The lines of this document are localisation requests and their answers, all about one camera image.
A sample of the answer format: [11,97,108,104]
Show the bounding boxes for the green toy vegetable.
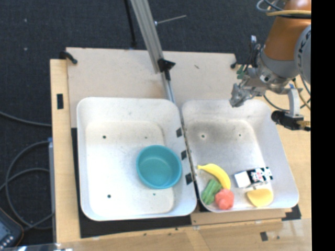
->
[200,178,224,205]

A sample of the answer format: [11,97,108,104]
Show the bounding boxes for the black and white carton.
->
[233,166,274,189]

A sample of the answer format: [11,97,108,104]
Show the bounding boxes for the white plastic tray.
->
[76,97,198,222]
[181,99,300,213]

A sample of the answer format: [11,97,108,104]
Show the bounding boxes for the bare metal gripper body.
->
[237,67,292,97]

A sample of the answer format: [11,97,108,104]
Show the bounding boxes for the yellow banana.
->
[197,163,232,190]

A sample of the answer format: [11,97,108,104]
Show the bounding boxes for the teal bowl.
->
[135,144,183,190]

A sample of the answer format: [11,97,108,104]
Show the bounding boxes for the black cylinder on white bracket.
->
[271,87,306,131]

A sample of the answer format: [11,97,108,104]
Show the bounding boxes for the pale wood board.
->
[65,47,294,226]

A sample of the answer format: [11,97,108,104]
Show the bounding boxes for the yellow toy chip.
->
[246,188,275,208]

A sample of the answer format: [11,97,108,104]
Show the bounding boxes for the red toy fruit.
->
[215,188,235,211]

